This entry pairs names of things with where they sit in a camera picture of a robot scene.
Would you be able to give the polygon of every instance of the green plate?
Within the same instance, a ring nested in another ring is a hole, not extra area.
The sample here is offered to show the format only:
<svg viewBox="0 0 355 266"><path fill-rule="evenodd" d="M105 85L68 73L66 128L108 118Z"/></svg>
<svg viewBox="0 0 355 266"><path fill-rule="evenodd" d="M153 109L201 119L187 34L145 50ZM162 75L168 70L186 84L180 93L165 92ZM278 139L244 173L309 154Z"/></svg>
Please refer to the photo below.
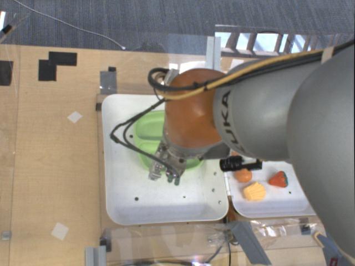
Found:
<svg viewBox="0 0 355 266"><path fill-rule="evenodd" d="M164 111L151 111L144 115L133 125L133 137L137 148L155 154L161 139L163 138L164 126ZM142 154L138 154L139 160L146 170L152 163L152 160ZM193 170L200 165L203 161L193 158L187 161L186 170Z"/></svg>

